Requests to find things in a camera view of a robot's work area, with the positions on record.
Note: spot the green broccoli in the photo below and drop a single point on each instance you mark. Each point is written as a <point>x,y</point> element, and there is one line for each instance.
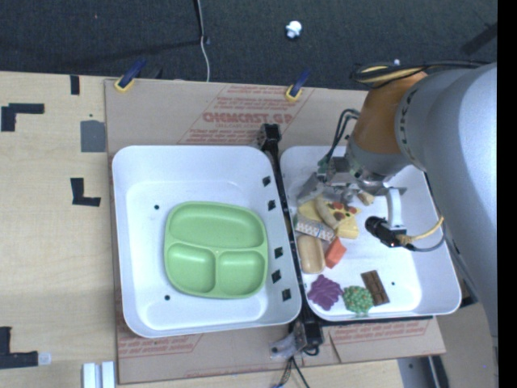
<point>357,299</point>

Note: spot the brown cardboard board red print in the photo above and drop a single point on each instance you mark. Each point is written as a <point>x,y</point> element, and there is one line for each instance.
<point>161,111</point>

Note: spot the purple grapes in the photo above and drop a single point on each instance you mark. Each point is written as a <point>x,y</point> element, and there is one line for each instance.
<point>324,292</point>

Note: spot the yellow toy food piece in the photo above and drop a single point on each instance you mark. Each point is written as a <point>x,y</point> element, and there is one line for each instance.
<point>309,210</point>

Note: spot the small tan biscuit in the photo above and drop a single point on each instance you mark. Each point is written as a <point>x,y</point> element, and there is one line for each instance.
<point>366,198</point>

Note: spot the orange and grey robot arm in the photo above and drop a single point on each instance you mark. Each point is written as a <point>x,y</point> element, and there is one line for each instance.
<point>444,144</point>

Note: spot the tan bread roll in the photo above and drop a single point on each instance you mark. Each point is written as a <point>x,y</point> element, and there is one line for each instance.
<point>311,255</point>

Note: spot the white plastic tray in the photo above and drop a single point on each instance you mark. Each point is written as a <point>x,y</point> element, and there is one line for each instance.
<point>141,237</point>
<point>404,269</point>

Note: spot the small white crumpled object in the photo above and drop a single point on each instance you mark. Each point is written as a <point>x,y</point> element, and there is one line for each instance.
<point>293,29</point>

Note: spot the brown chocolate bar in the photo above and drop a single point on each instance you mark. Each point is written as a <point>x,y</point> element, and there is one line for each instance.
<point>375,287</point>

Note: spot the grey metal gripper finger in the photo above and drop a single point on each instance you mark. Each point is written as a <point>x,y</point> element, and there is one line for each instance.
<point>311,187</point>
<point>342,194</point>

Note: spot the white patterned packet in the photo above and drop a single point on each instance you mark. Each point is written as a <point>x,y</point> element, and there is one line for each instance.
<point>313,229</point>

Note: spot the orange toy food block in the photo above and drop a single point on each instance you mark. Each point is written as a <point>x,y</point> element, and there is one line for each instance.
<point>335,253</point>

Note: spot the black cylinder on white bracket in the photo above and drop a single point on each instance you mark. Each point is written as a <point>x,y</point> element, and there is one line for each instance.
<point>393,210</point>

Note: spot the thin black rod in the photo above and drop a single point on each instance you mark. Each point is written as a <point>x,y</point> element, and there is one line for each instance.
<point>288,224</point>

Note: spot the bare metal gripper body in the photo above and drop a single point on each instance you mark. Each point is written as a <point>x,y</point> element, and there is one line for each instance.
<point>341,174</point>

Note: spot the toy pizza slice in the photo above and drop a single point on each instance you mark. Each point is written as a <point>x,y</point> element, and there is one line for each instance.
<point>341,212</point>

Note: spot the green divided plate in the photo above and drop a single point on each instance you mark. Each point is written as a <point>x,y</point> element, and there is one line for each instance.
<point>214,224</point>

